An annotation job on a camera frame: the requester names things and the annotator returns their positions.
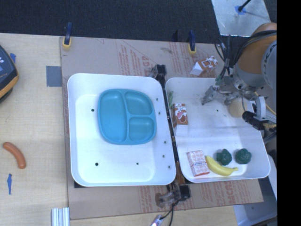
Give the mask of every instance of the yellow banana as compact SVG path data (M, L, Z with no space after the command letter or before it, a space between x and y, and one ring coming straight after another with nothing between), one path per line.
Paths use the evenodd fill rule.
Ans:
M222 175L222 176L229 176L232 174L232 172L234 171L238 171L237 167L234 168L228 168L228 167L224 167L222 165L220 165L216 160L214 160L211 156L205 156L206 162L207 162L207 166L208 168L218 174L218 175Z

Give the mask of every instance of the table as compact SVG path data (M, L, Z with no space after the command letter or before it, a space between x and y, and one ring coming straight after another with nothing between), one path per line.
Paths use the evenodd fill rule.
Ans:
M0 225L51 225L51 209L68 207L62 87L47 87L46 66L60 66L59 36L0 33L0 45L16 55L20 73L0 104L0 142L23 152L27 167L0 150ZM11 194L7 179L12 175ZM71 220L71 226L149 225L157 213ZM168 225L169 218L162 226ZM179 210L172 226L235 226L233 206Z

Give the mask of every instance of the dark background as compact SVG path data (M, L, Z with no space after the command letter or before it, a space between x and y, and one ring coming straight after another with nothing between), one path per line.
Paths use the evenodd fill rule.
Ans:
M277 22L277 0L264 0ZM170 41L179 30L181 41L193 30L198 43L220 37L211 0L0 0L0 32Z

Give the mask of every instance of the brown hot dog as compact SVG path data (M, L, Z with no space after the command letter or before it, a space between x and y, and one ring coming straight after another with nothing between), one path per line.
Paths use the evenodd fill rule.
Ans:
M14 155L14 157L17 160L18 167L20 169L24 169L26 167L26 161L22 152L14 144L10 142L5 142L3 143L3 148L8 150L10 153Z

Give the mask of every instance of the blue plate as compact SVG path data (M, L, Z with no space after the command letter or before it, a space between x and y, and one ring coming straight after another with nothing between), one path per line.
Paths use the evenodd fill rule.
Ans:
M119 145L144 144L156 135L156 115L150 98L130 89L109 89L98 100L102 136Z

